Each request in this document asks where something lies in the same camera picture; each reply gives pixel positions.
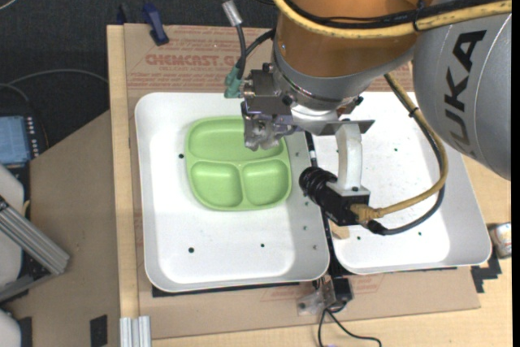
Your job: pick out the green divided plate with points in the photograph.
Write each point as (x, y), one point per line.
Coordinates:
(215, 179)

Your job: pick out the white plastic tray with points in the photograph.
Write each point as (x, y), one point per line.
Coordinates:
(406, 183)
(227, 248)

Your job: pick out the small tan wedge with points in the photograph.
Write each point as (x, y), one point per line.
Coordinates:
(340, 232)

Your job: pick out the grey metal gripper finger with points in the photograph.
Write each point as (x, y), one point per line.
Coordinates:
(274, 136)
(254, 137)

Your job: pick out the black cylinder on white bracket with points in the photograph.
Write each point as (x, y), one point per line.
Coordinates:
(349, 158)

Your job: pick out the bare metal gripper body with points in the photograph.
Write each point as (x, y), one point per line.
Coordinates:
(264, 101)

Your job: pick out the brown cardboard board red print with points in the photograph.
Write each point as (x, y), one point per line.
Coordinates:
(195, 61)

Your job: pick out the silver and red can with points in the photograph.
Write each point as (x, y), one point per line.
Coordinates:
(501, 239)

